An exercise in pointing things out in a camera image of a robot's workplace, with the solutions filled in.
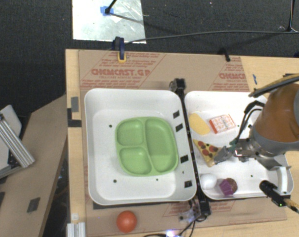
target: yellow cable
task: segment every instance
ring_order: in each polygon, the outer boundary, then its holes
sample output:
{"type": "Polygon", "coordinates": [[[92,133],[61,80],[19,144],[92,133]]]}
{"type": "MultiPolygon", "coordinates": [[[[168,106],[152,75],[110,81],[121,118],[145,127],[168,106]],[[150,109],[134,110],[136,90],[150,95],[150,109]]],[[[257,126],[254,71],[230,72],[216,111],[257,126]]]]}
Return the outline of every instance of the yellow cable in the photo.
{"type": "Polygon", "coordinates": [[[290,207],[290,206],[294,206],[294,207],[296,207],[296,208],[299,208],[299,204],[295,203],[294,201],[292,201],[292,200],[289,199],[289,198],[285,198],[285,199],[284,199],[284,202],[286,203],[286,205],[287,205],[288,207],[290,207]]]}

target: metal plate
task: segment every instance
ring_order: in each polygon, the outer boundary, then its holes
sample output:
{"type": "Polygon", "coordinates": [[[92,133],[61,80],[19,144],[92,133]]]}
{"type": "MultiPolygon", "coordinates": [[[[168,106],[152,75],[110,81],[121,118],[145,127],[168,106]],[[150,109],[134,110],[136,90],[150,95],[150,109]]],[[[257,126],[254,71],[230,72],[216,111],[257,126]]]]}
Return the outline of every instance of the metal plate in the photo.
{"type": "Polygon", "coordinates": [[[113,41],[116,36],[125,41],[145,38],[140,0],[117,0],[113,13],[105,15],[112,0],[72,0],[73,39],[113,41]]]}

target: white power strip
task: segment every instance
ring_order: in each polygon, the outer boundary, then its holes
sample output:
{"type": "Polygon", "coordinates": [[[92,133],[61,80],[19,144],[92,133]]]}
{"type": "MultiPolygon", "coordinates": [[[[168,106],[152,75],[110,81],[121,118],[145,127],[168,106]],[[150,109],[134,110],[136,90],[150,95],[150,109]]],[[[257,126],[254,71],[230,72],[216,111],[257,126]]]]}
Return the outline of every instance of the white power strip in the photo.
{"type": "Polygon", "coordinates": [[[80,222],[77,224],[67,224],[67,237],[86,237],[85,236],[85,223],[80,222]]]}

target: tomato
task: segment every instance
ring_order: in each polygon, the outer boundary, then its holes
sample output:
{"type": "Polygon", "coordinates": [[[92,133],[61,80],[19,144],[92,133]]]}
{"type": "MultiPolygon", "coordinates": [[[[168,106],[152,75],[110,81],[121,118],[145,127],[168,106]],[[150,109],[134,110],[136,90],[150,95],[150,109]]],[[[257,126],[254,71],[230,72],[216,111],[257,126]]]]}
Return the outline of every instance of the tomato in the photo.
{"type": "Polygon", "coordinates": [[[131,211],[121,212],[116,219],[116,225],[123,233],[129,233],[133,231],[136,227],[136,224],[137,218],[131,211]]]}

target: black connector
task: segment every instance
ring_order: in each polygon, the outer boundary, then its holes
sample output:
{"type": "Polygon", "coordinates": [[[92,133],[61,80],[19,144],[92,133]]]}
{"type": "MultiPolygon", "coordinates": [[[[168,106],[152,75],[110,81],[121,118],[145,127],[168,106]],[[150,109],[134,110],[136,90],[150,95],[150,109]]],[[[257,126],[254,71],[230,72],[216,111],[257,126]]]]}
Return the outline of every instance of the black connector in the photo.
{"type": "Polygon", "coordinates": [[[281,196],[276,191],[274,191],[277,186],[275,186],[273,183],[270,183],[269,181],[262,181],[259,184],[259,188],[265,193],[269,198],[271,198],[272,202],[274,202],[277,206],[286,206],[286,203],[284,202],[285,198],[290,198],[290,195],[281,196]]]}

